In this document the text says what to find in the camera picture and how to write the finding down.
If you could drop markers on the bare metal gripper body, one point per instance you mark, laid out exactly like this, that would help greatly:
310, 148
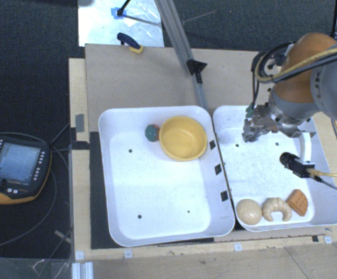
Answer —
268, 122

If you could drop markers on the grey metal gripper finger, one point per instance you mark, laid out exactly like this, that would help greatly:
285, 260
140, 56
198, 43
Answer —
246, 135
254, 134

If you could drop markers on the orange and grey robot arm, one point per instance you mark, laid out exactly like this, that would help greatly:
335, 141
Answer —
302, 68

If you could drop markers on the white plastic tray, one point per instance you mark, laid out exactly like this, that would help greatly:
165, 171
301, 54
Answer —
157, 190
258, 173

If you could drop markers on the yellow bowl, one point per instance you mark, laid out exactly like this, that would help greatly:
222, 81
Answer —
183, 139

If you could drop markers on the beige croissant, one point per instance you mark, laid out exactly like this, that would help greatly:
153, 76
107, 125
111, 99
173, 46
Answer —
276, 205

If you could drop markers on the beige round bread roll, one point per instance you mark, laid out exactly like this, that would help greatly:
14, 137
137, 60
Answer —
249, 211

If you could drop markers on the orange waffle biscuit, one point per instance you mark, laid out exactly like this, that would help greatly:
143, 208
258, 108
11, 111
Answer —
297, 202

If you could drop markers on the green and red toy fruit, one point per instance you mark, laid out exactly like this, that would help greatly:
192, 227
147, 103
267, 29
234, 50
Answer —
151, 132

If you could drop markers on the black cylinder on white bracket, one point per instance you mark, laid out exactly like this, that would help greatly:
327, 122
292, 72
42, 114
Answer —
294, 163

